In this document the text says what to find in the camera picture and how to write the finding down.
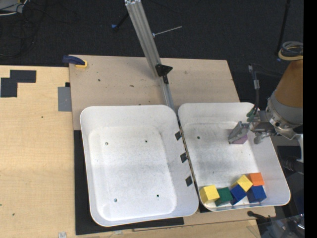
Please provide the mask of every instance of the blue clamp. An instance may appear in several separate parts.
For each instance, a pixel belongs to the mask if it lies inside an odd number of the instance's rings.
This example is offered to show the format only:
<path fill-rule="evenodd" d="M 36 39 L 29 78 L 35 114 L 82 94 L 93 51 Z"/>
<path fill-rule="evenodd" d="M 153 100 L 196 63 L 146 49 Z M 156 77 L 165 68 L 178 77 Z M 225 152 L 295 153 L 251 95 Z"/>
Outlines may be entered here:
<path fill-rule="evenodd" d="M 87 61 L 81 60 L 80 58 L 73 57 L 73 56 L 63 56 L 62 62 L 74 64 L 77 68 L 87 67 Z"/>

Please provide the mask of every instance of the table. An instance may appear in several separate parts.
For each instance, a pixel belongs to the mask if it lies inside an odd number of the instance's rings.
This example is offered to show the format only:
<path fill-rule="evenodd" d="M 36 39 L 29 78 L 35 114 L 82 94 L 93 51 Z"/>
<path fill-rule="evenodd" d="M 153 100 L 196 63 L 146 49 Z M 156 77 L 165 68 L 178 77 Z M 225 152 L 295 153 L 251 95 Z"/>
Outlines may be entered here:
<path fill-rule="evenodd" d="M 92 72 L 93 65 L 95 69 L 101 69 L 98 70 L 99 73 L 93 73 L 94 76 L 86 74 L 86 83 L 89 84 L 90 80 L 96 80 L 95 85 L 103 80 L 104 83 L 107 82 L 109 86 L 108 91 L 104 88 L 103 105 L 123 104 L 124 100 L 131 100 L 128 94 L 139 96 L 132 90 L 148 90 L 146 98 L 133 99 L 136 103 L 142 101 L 142 105 L 153 105 L 162 100 L 159 86 L 153 84 L 149 75 L 144 78 L 133 78 L 130 75 L 131 71 L 138 71 L 136 68 L 145 72 L 145 58 L 78 57 L 88 61 L 87 70 L 91 69 L 89 73 Z M 225 60 L 161 61 L 173 66 L 169 81 L 176 108 L 185 102 L 239 101 Z M 101 72 L 104 67 L 119 67 L 122 74 L 117 71 L 117 74 L 109 77 L 111 73 L 105 75 Z M 247 209 L 217 213 L 198 211 L 192 216 L 184 217 L 184 225 L 178 227 L 142 228 L 77 236 L 73 132 L 80 129 L 77 119 L 83 106 L 99 100 L 95 95 L 90 95 L 91 98 L 82 95 L 85 89 L 87 94 L 90 90 L 85 85 L 76 84 L 81 77 L 80 73 L 77 73 L 77 79 L 70 77 L 76 72 L 73 65 L 0 66 L 0 77 L 9 78 L 10 70 L 35 70 L 36 83 L 17 83 L 17 97 L 0 98 L 0 237 L 56 238 L 62 232 L 66 233 L 67 238 L 106 238 L 117 234 L 127 238 L 254 237 L 250 227 L 256 227 L 256 221 L 247 215 Z M 68 82 L 73 112 L 58 109 L 58 87 L 65 87 Z M 124 89 L 130 91 L 122 94 Z M 255 207 L 252 210 L 266 217 L 275 216 L 274 207 Z"/>

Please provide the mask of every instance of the blue block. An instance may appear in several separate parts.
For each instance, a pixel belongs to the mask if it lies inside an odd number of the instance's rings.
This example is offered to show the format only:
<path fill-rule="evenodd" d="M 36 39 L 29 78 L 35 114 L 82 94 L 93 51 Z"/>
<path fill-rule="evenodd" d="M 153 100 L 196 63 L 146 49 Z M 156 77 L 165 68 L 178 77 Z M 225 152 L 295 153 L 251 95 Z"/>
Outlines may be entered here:
<path fill-rule="evenodd" d="M 261 202 L 266 199 L 263 186 L 252 186 L 247 192 L 247 197 L 250 203 Z"/>
<path fill-rule="evenodd" d="M 244 189 L 240 185 L 235 185 L 231 190 L 231 195 L 233 199 L 230 201 L 230 204 L 234 205 L 238 203 L 242 198 L 244 198 L 247 194 Z"/>

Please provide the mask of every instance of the white tray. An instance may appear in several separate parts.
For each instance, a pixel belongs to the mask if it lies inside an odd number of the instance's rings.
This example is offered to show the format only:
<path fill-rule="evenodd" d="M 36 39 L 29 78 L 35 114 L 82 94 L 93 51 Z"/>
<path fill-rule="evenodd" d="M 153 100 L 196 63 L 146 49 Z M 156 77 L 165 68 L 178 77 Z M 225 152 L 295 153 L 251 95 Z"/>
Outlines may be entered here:
<path fill-rule="evenodd" d="M 232 210 L 253 206 L 285 205 L 290 191 L 271 139 L 253 143 L 255 135 L 248 132 L 244 144 L 229 144 L 228 136 L 239 122 L 246 122 L 251 103 L 193 103 L 179 110 L 189 157 L 197 187 L 214 184 L 217 188 L 231 186 L 243 174 L 261 172 L 267 198 L 250 204 L 247 197 L 232 206 L 204 204 L 211 211 Z"/>
<path fill-rule="evenodd" d="M 175 112 L 164 105 L 88 107 L 80 116 L 92 218 L 101 226 L 198 209 Z"/>

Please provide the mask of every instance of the toy block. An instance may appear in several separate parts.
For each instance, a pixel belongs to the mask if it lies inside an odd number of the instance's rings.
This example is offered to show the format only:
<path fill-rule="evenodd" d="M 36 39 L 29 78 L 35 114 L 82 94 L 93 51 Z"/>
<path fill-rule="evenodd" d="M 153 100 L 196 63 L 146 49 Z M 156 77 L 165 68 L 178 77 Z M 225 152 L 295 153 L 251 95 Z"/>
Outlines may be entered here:
<path fill-rule="evenodd" d="M 231 190 L 231 195 L 233 199 L 230 201 L 230 204 L 234 205 L 238 203 L 242 198 L 244 198 L 247 194 L 244 189 L 240 185 L 235 185 Z"/>
<path fill-rule="evenodd" d="M 264 185 L 264 180 L 261 173 L 248 174 L 248 178 L 253 183 L 253 186 Z"/>
<path fill-rule="evenodd" d="M 217 189 L 217 191 L 219 193 L 220 198 L 214 202 L 216 204 L 216 206 L 226 204 L 233 199 L 228 187 L 219 188 L 219 189 Z"/>
<path fill-rule="evenodd" d="M 246 175 L 242 175 L 231 187 L 240 185 L 245 192 L 247 192 L 252 186 L 253 183 L 247 178 Z"/>
<path fill-rule="evenodd" d="M 262 185 L 252 186 L 247 192 L 247 197 L 250 203 L 261 202 L 266 199 L 266 193 Z"/>
<path fill-rule="evenodd" d="M 208 204 L 211 202 L 215 202 L 220 198 L 219 193 L 216 189 L 215 185 L 209 185 L 202 187 L 199 190 L 200 197 L 202 199 L 203 204 Z"/>

